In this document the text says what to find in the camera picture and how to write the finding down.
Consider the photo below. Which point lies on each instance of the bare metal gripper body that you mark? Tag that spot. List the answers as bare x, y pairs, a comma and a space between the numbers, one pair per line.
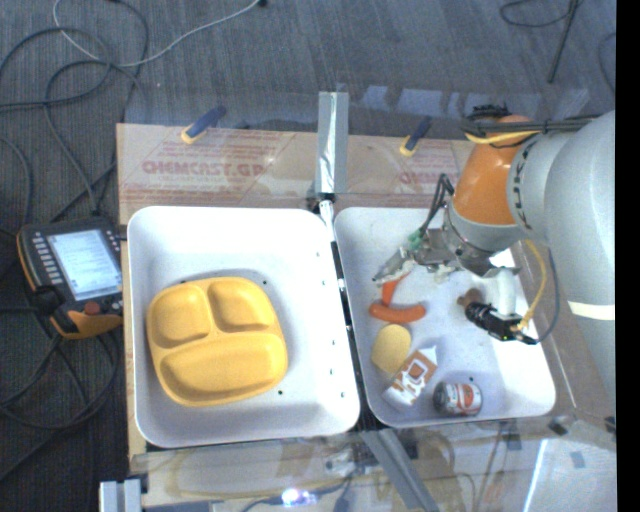
440, 250

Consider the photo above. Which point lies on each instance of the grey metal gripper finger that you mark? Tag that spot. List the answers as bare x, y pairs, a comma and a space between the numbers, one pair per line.
417, 264
390, 265

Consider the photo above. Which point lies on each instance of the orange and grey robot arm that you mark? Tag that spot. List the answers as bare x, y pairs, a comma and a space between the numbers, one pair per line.
565, 200

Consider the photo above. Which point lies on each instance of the orange carrot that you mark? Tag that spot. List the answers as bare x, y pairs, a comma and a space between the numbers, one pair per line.
389, 292

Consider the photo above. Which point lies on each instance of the orange sausage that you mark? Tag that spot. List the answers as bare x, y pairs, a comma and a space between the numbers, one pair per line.
397, 312

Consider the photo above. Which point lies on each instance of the small brown doughnut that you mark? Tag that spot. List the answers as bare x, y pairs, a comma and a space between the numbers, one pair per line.
470, 298

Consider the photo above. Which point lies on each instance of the yellow biscuit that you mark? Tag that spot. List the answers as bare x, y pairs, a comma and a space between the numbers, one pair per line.
390, 347

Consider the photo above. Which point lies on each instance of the white and brown carton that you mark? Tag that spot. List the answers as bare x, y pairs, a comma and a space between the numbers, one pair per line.
412, 375

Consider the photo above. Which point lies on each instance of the white plastic tray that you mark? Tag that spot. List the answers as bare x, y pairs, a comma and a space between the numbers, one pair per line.
225, 240
480, 360

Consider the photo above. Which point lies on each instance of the small red and white can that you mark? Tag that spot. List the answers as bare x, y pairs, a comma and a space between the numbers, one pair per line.
460, 398

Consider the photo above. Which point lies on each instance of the yellow divided plate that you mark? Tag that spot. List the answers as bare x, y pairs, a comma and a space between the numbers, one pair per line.
215, 345

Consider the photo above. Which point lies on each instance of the brown cardboard board red print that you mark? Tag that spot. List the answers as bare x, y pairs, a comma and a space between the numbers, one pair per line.
210, 170

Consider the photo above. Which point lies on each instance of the black cylinder on white bracket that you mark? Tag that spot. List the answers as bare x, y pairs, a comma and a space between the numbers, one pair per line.
492, 315

